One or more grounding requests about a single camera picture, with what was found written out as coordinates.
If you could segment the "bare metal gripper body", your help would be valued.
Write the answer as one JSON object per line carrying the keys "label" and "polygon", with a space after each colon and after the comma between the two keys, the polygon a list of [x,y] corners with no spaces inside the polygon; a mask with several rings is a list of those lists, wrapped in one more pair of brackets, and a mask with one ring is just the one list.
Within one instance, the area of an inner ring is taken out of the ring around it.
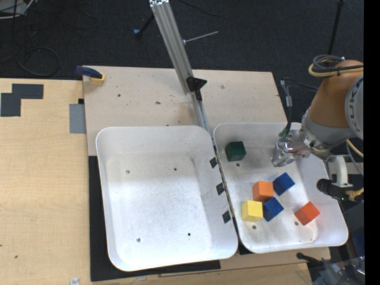
{"label": "bare metal gripper body", "polygon": [[292,129],[275,144],[275,151],[295,153],[296,159],[313,155],[326,160],[335,147],[335,129]]}

